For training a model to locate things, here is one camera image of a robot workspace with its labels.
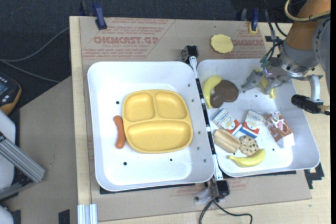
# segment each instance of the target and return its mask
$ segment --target yellow round object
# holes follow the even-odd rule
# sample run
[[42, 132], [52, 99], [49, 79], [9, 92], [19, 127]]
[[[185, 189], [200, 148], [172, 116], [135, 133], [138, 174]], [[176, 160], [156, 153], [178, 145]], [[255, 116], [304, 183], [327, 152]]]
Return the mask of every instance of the yellow round object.
[[222, 54], [231, 52], [233, 50], [233, 43], [231, 38], [225, 35], [215, 35], [211, 38], [211, 46], [215, 51]]

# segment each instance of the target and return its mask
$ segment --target white tray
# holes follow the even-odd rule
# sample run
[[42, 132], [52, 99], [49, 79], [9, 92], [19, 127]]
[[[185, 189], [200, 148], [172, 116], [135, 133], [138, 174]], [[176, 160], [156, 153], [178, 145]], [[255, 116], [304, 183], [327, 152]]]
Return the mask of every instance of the white tray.
[[[197, 67], [201, 85], [211, 76], [221, 76], [233, 82], [239, 89], [246, 82], [252, 70], [260, 69], [259, 59], [233, 59], [233, 60], [204, 60]], [[311, 133], [306, 116], [302, 109], [291, 104], [291, 97], [296, 94], [292, 81], [276, 88], [276, 98], [262, 92], [261, 86], [255, 87], [245, 93], [239, 93], [238, 99], [232, 103], [224, 103], [225, 108], [240, 123], [243, 123], [246, 112], [252, 109], [262, 115], [281, 112], [294, 133], [296, 145], [292, 148], [281, 148], [274, 141], [264, 124], [261, 125], [257, 142], [260, 148], [266, 150], [264, 161], [249, 168], [241, 168], [228, 159], [229, 153], [215, 145], [218, 154], [218, 163], [221, 170], [233, 177], [285, 172], [290, 170], [310, 169], [320, 162], [320, 154]], [[218, 109], [208, 109], [209, 120]], [[211, 121], [212, 133], [218, 127]], [[245, 156], [238, 150], [236, 156]]]
[[[211, 148], [193, 70], [174, 62], [97, 62], [88, 70], [94, 164], [99, 185], [108, 191], [200, 183], [214, 173]], [[175, 91], [185, 100], [193, 126], [191, 144], [180, 151], [143, 154], [126, 143], [117, 149], [115, 115], [124, 98], [146, 89]]]

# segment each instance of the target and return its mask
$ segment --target yellow banana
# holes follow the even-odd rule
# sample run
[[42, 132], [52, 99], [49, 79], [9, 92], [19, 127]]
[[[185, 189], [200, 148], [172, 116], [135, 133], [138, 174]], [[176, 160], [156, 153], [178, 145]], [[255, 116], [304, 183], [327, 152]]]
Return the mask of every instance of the yellow banana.
[[235, 157], [230, 155], [229, 159], [232, 159], [240, 167], [252, 167], [261, 163], [265, 159], [265, 156], [266, 151], [262, 148], [249, 157]]
[[222, 77], [220, 76], [212, 76], [210, 77], [203, 85], [203, 94], [204, 100], [208, 106], [208, 108], [212, 108], [210, 103], [211, 91], [222, 81]]

